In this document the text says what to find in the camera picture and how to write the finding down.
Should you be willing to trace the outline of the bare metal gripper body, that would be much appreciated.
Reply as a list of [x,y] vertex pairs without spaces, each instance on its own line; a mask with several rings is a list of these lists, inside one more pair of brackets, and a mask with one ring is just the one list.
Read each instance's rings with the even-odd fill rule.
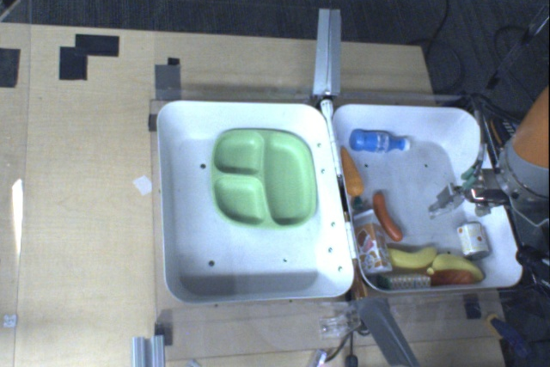
[[464,196],[468,202],[487,208],[510,204],[510,196],[504,191],[492,169],[481,169],[474,183],[464,189]]

